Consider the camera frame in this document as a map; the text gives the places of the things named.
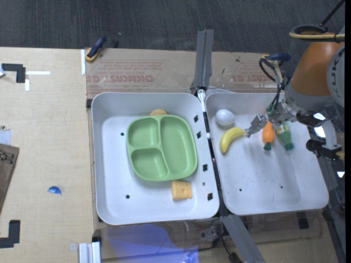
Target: white ball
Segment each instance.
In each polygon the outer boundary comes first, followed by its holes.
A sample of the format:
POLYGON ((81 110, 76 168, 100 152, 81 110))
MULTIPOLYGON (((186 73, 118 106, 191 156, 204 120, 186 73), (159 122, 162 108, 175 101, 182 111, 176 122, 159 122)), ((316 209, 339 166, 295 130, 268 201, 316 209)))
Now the white ball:
POLYGON ((224 127, 234 124, 235 116, 228 109, 219 109, 216 112, 216 122, 224 127))

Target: white tray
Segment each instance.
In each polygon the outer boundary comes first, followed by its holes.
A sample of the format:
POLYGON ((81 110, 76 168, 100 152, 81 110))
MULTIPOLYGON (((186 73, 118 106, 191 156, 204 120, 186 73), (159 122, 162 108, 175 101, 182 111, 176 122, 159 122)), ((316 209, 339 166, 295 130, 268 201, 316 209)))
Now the white tray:
POLYGON ((126 225, 205 219, 216 214, 218 191, 201 104, 196 97, 186 93, 102 93, 92 102, 92 119, 97 212, 104 222, 126 225), (193 131, 197 169, 183 179, 191 183, 191 199, 174 201, 169 181, 143 180, 129 164, 128 125, 158 108, 182 117, 193 131))
POLYGON ((215 93, 206 99, 224 203, 237 215, 320 209, 329 201, 317 157, 305 146, 310 139, 305 125, 288 122, 295 146, 291 151, 277 138, 271 151, 263 150, 260 131, 233 141, 225 155, 220 152, 225 130, 215 122, 217 110, 230 110, 235 125, 246 129, 256 114, 265 113, 273 98, 274 94, 215 93))

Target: orange toy carrot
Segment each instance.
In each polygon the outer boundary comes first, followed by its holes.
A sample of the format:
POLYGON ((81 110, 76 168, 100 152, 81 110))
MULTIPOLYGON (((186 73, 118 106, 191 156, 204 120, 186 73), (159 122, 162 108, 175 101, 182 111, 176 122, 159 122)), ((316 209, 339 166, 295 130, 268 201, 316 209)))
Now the orange toy carrot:
POLYGON ((262 140, 265 143, 263 149, 270 150, 270 144, 274 140, 274 131, 272 128, 272 123, 270 121, 267 121, 267 124, 263 127, 262 140))

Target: black bracket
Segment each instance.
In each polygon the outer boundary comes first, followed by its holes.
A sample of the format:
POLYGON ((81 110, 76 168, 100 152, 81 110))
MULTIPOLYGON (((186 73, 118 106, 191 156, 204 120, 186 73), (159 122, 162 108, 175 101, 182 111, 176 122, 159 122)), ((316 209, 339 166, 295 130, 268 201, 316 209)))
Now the black bracket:
POLYGON ((26 68, 22 64, 2 64, 1 68, 4 71, 16 71, 16 82, 25 83, 26 82, 26 68))
POLYGON ((15 243, 20 242, 21 221, 11 220, 9 223, 9 236, 0 238, 0 248, 12 248, 15 243))

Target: light wood surface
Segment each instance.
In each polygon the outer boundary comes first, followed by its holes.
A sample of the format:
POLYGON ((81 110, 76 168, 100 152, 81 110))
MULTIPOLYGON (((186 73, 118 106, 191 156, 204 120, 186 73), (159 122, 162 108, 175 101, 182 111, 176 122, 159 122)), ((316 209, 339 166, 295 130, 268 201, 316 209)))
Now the light wood surface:
POLYGON ((11 129, 19 157, 0 215, 0 237, 21 221, 20 243, 0 262, 77 262, 75 243, 91 242, 92 182, 86 79, 80 50, 0 48, 1 63, 23 64, 30 90, 15 72, 0 78, 0 125, 11 129), (60 187, 62 194, 47 192, 60 187))

